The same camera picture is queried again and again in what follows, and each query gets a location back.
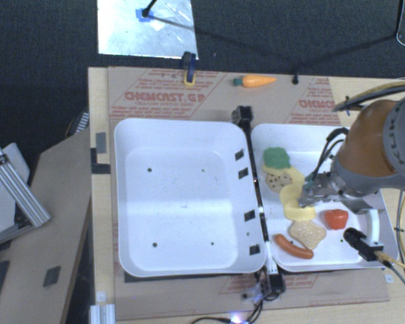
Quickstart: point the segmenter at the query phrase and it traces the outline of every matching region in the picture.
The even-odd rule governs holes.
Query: white bracket
[[[264,213],[264,208],[259,207],[259,213]],[[279,271],[277,270],[277,264],[273,258],[273,255],[271,254],[271,245],[270,241],[264,242],[264,247],[265,247],[265,267],[267,268],[267,273],[269,275],[277,275]]]
[[[381,246],[379,242],[379,212],[377,209],[369,209],[366,212],[366,242],[369,246]]]
[[[115,305],[90,306],[90,324],[115,324]]]

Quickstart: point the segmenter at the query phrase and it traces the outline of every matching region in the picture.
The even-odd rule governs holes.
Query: black cable
[[[312,173],[310,173],[312,175],[312,179],[314,180],[318,174],[319,168],[321,167],[321,165],[324,163],[324,161],[328,158],[328,156],[330,155],[330,152],[333,150],[333,148],[335,147],[336,144],[343,142],[344,140],[336,140],[334,142],[333,145],[330,145],[331,141],[336,138],[337,136],[339,136],[340,134],[348,134],[348,129],[343,127],[343,128],[336,128],[335,130],[333,130],[329,136],[326,138],[326,143],[324,145],[323,151],[321,151],[321,156],[319,157],[317,166],[315,167],[314,171]]]
[[[200,317],[198,319],[195,319],[193,322],[191,322],[191,324],[195,324],[198,323],[199,321],[217,321],[220,323],[227,323],[230,324],[231,323],[231,319],[229,318],[221,318],[221,317]]]
[[[275,294],[274,296],[270,296],[270,294],[268,296],[266,296],[264,298],[265,301],[271,302],[271,301],[275,301],[277,298],[279,298],[279,294]]]
[[[404,4],[405,0],[399,0],[399,6],[398,6],[398,18],[396,20],[396,30],[394,32],[394,36],[396,36],[399,33],[400,29],[400,21],[402,19],[402,14],[404,12]]]
[[[404,191],[400,191],[399,201],[398,201],[398,212],[396,214],[396,242],[398,243],[400,261],[405,264],[404,254],[402,253],[402,247],[400,245],[400,210],[402,208],[403,200],[404,200]]]
[[[261,312],[263,311],[263,303],[264,303],[264,300],[261,300],[259,302],[259,304],[253,310],[252,314],[246,319],[248,324],[254,324],[255,321],[257,321],[257,319],[259,318]]]
[[[402,281],[402,283],[405,285],[405,279],[402,277],[402,275],[399,273],[398,270],[396,270],[392,264],[390,264],[389,262],[382,262],[382,265],[384,265],[385,267],[389,268],[390,270],[392,270],[396,276],[399,277],[399,279]]]
[[[364,103],[369,100],[380,99],[381,97],[398,94],[405,91],[405,85],[403,86],[378,86],[376,90],[370,90],[366,94],[360,94],[352,99],[347,99],[344,103],[336,105],[333,108],[333,111],[344,111],[344,110],[353,110],[355,107],[359,107],[361,103]]]

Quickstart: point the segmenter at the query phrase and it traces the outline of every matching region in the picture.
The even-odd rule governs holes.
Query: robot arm
[[[381,188],[405,191],[405,98],[375,101],[364,108],[330,172],[307,177],[299,204],[335,200],[358,212],[366,209],[362,197]]]

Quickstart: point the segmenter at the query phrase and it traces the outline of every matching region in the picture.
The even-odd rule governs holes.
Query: cardboard sheet
[[[183,85],[184,72],[111,67],[109,83],[109,135],[111,199],[115,273],[115,312],[118,321],[131,319],[240,312],[253,309],[242,293],[255,285],[253,274],[215,277],[161,277],[136,279],[127,275],[117,257],[117,199],[113,131],[127,117],[229,121],[239,105],[251,105],[252,126],[267,123],[340,125],[331,112],[335,105],[329,78],[290,76],[260,88],[234,86],[243,74],[197,72],[192,88]],[[388,301],[381,270],[290,274],[287,290],[269,308],[326,306]]]

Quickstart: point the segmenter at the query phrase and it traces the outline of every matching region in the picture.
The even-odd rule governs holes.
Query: cable
[[[399,201],[398,201],[398,212],[396,215],[396,241],[398,243],[398,250],[399,250],[399,255],[400,255],[400,262],[398,262],[397,260],[395,260],[394,258],[390,257],[388,254],[382,252],[382,251],[375,251],[375,255],[377,256],[377,259],[380,263],[382,263],[383,265],[385,265],[386,267],[388,267],[390,270],[392,270],[398,277],[399,279],[402,281],[402,283],[405,285],[405,278],[402,277],[402,275],[396,270],[394,269],[393,265],[391,263],[395,263],[396,265],[399,265],[401,268],[404,269],[404,273],[405,273],[405,263],[404,263],[404,254],[402,251],[402,245],[400,243],[400,218],[401,218],[401,214],[402,214],[402,210],[404,208],[404,201],[405,201],[405,197],[404,197],[404,191],[400,191],[399,193]]]
[[[328,156],[330,155],[330,153],[332,152],[333,148],[339,144],[340,142],[343,142],[344,140],[336,140],[330,147],[330,143],[332,142],[332,140],[334,138],[336,138],[337,136],[339,136],[340,134],[345,134],[348,135],[348,129],[343,127],[343,128],[336,128],[335,130],[333,130],[329,136],[326,138],[326,143],[324,145],[323,151],[321,152],[321,156],[319,157],[317,166],[315,167],[315,169],[313,170],[312,173],[310,173],[308,175],[308,177],[312,177],[309,180],[314,180],[317,177],[319,168],[321,167],[321,165],[324,163],[324,161],[328,158]]]
[[[397,25],[397,28],[395,31],[395,36],[396,36],[396,40],[399,42],[399,44],[405,47],[405,43],[403,43],[400,40],[400,35],[399,35],[400,26],[402,24],[402,19],[404,17],[404,7],[405,7],[405,0],[400,0],[400,15],[398,16],[398,25]]]
[[[217,321],[220,323],[227,323],[230,324],[231,323],[231,319],[229,318],[221,318],[221,317],[200,317],[198,319],[195,319],[193,322],[191,322],[191,324],[195,324],[198,323],[199,321]]]
[[[253,312],[250,314],[250,316],[246,319],[246,322],[249,324],[254,324],[255,321],[257,321],[257,319],[259,318],[261,312],[263,311],[263,303],[264,303],[264,299],[262,299],[258,305],[255,307],[255,309],[253,310]]]
[[[391,82],[388,84],[383,84],[366,90],[353,98],[347,97],[344,102],[338,103],[332,111],[344,111],[344,110],[355,110],[356,106],[359,106],[361,103],[371,100],[378,99],[387,95],[397,94],[399,92],[405,91],[405,80],[399,82]]]
[[[404,212],[404,203],[405,203],[405,196],[404,196],[404,199],[402,200],[402,205],[400,207],[400,214],[399,214],[399,224],[400,225],[402,224],[402,214]],[[404,242],[402,239],[402,234],[399,234],[399,243],[400,243],[400,248],[404,253],[404,258],[405,258],[405,247],[404,247]]]

